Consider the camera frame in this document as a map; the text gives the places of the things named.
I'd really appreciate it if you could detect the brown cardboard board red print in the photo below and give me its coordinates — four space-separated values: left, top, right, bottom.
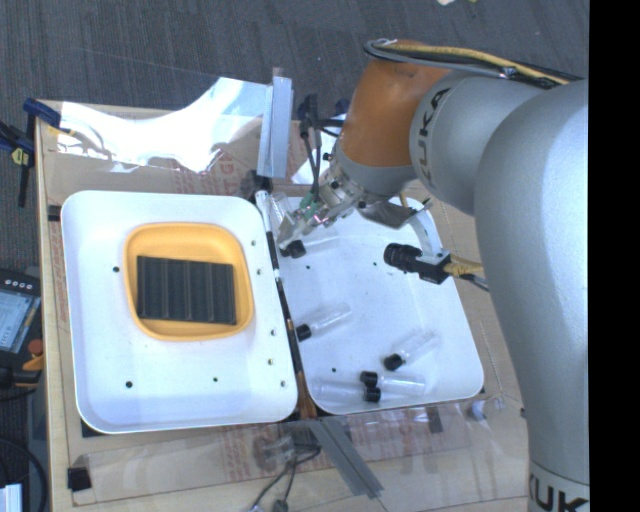
34 99 532 512

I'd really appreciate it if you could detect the yellow rectangular bowl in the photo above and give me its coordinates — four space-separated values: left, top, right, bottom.
122 222 255 342

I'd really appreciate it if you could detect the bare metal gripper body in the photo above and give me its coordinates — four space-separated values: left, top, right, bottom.
298 164 370 229

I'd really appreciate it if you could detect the black cylinder on white bracket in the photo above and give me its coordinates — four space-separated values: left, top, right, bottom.
357 197 452 286

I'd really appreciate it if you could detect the white plastic tray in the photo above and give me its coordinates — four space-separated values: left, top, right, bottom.
269 194 485 416
59 189 300 435

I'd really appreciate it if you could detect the black ribbed rack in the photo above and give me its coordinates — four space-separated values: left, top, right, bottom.
135 255 237 326

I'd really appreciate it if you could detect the thin black and white rod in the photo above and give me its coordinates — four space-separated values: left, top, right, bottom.
254 189 319 420

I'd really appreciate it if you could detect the clear plastic bottle black cap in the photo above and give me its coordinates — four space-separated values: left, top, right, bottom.
313 379 382 404
285 232 342 260
359 369 427 396
294 302 354 343
383 329 442 372

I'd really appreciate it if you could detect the black block with thin wires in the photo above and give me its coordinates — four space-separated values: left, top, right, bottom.
289 424 321 451

